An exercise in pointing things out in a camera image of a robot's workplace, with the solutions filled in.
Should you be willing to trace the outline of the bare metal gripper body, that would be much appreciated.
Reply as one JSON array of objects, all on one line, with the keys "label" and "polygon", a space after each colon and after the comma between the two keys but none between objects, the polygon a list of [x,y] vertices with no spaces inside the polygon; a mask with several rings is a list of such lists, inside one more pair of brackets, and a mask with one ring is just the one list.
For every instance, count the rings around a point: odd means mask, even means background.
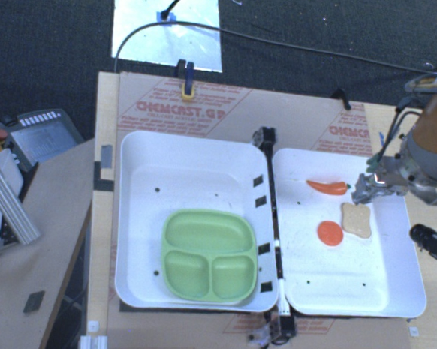
[{"label": "bare metal gripper body", "polygon": [[367,166],[366,200],[408,192],[428,205],[437,205],[437,179],[411,163],[380,161]]}]

